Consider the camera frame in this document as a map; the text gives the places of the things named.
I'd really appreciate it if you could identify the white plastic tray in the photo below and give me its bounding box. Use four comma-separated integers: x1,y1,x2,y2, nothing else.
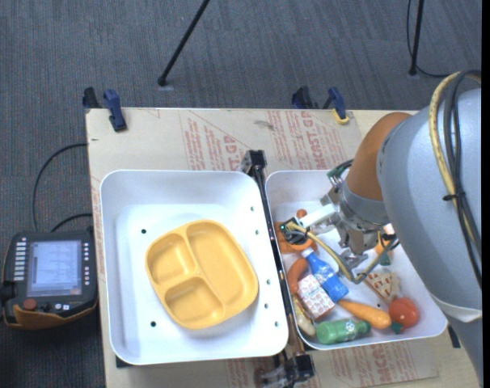
264,169,450,352
99,169,290,366

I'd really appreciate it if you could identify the orange sausage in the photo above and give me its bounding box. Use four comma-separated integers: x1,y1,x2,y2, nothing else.
285,256,311,296

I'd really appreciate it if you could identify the pink and white carton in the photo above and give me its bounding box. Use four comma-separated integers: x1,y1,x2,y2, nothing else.
296,273,336,323

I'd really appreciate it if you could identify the red tomato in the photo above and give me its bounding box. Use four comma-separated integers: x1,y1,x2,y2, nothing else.
387,296,420,335

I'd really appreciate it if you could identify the small orange carrot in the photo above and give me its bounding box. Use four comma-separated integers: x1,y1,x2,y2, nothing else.
373,232,396,267

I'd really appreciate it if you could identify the beige bread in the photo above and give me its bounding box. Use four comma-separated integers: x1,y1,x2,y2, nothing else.
291,294,317,338

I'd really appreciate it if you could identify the black block with thin wires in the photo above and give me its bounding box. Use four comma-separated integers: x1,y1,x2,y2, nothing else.
254,352,316,388
239,149,268,176

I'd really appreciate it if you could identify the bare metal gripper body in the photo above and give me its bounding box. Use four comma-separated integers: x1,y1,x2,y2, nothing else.
320,194,387,255

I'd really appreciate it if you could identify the yellow divided plate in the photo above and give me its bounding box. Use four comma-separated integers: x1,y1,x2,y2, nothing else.
144,218,260,331

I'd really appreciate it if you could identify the orange toy food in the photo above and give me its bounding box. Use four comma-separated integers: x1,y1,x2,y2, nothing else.
273,208,319,255

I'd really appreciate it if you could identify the black cylinder on white bracket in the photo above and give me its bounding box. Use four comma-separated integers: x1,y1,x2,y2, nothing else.
278,203,338,247

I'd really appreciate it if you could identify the brown cardboard board red print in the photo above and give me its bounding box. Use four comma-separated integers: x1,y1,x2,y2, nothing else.
85,107,472,388

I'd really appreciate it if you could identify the blue bottle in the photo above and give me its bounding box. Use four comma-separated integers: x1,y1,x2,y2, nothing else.
301,247,350,304

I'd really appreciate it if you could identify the pizza slice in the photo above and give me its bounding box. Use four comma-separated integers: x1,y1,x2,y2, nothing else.
363,271,401,306

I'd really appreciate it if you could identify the green bottle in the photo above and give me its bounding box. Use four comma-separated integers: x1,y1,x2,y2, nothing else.
315,318,372,346

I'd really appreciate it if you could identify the black tripod leg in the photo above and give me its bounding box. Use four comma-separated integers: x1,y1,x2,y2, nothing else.
408,0,429,77
156,0,222,87

